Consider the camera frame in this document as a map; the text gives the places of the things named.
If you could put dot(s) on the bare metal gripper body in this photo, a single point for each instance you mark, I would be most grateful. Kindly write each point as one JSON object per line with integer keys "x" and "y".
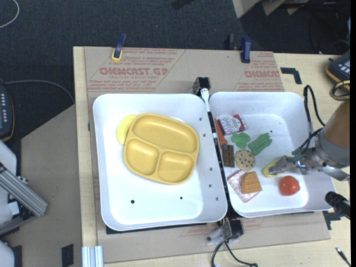
{"x": 308, "y": 161}

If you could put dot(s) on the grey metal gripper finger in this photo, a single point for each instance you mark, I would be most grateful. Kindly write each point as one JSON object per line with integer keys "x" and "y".
{"x": 284, "y": 160}
{"x": 278, "y": 170}

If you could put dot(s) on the yellow toy food piece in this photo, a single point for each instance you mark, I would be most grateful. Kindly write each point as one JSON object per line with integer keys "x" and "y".
{"x": 267, "y": 168}

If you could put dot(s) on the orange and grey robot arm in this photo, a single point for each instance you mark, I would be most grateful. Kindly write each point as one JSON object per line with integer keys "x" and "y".
{"x": 338, "y": 126}

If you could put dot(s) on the red tomato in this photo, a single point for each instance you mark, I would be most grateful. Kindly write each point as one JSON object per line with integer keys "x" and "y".
{"x": 289, "y": 185}

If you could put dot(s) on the green beans bundle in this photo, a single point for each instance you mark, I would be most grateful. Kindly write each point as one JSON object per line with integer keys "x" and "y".
{"x": 260, "y": 144}

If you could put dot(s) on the orange waffle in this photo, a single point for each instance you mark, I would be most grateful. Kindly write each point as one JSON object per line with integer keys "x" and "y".
{"x": 251, "y": 183}

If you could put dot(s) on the beige chocolate chip biscuit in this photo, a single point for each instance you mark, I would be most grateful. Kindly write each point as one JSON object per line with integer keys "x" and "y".
{"x": 244, "y": 159}

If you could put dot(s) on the green broccoli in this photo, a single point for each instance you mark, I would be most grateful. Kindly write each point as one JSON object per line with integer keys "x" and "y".
{"x": 239, "y": 140}

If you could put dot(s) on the white plastic tray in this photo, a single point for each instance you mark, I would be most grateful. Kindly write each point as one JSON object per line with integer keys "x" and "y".
{"x": 278, "y": 110}
{"x": 155, "y": 204}

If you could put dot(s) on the brown chocolate bar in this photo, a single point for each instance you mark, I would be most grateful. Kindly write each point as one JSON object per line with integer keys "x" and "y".
{"x": 228, "y": 156}

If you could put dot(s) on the white carton with colourful print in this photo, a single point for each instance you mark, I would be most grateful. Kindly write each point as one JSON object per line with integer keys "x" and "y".
{"x": 232, "y": 124}

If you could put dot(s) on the orange carrot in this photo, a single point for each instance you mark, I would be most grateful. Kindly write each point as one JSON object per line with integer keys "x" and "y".
{"x": 220, "y": 138}

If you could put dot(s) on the thin black and white rod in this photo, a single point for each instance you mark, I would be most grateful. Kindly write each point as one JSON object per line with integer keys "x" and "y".
{"x": 214, "y": 133}

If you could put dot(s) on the black and silver pen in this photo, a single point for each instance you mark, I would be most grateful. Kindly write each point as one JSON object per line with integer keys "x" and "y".
{"x": 342, "y": 256}

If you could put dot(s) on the yellow divided plate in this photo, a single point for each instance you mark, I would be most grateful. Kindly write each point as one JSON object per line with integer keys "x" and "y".
{"x": 161, "y": 138}

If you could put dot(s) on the brown cardboard board red print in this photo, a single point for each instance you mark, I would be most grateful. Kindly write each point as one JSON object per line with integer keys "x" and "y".
{"x": 172, "y": 65}

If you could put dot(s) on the yellow banana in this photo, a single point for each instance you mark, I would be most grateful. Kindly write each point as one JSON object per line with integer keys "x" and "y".
{"x": 122, "y": 129}

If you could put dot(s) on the black cylinder on white bracket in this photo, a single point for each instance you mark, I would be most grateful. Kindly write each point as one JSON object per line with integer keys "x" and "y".
{"x": 338, "y": 200}

